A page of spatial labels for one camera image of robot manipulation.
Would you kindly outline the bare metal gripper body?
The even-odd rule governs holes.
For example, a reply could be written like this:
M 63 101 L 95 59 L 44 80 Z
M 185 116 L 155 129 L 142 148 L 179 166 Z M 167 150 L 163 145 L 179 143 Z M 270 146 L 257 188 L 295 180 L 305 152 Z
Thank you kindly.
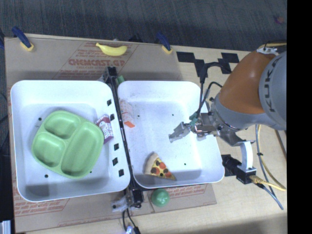
M 241 139 L 236 133 L 240 129 L 226 124 L 217 113 L 193 113 L 190 117 L 190 129 L 197 135 L 210 134 L 220 137 L 230 146 L 239 146 L 245 139 Z

